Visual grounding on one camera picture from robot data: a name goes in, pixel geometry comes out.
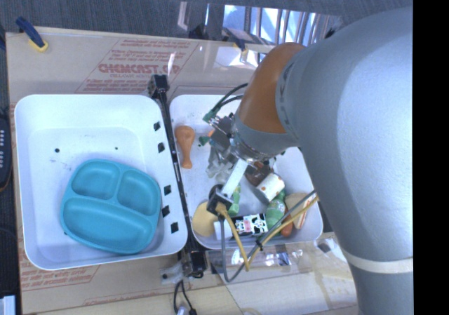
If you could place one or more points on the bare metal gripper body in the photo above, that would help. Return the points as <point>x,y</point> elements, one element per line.
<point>224,136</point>

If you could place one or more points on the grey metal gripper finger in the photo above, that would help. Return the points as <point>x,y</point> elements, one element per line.
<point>226,168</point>
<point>214,162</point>

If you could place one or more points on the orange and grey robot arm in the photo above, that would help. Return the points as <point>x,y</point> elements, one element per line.
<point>350,124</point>

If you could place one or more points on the white plastic tray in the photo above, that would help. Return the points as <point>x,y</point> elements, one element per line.
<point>87,120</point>
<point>196,180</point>

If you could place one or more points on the brown can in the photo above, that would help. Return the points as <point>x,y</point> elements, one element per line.
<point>257,173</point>

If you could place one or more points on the small green bottle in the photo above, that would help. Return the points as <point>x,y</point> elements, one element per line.
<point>235,201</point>

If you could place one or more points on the orange toy chicken drumstick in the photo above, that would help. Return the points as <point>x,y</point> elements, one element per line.
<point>185,140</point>

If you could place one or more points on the thin black and white rod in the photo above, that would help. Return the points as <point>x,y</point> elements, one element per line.
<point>175,169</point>

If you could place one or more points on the white can with orange dots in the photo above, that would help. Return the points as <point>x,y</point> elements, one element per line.
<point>271,186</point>

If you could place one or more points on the pale yellow round toy bread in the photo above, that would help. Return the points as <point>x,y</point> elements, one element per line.
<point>202,220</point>

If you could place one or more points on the white carton with cow print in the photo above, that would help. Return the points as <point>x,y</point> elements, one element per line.
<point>252,225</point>

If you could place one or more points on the tan toy bread slice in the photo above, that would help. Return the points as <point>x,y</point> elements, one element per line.
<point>298,206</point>

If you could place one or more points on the orange toy sausage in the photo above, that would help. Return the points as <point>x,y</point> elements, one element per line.
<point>286,230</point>

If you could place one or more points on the blue divided plate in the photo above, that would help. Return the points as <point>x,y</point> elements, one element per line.
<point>108,208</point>

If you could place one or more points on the brown cardboard board red print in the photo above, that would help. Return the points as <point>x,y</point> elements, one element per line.
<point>122,61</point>

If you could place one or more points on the black cylinder on white bracket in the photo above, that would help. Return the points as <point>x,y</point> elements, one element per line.
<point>219,201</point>

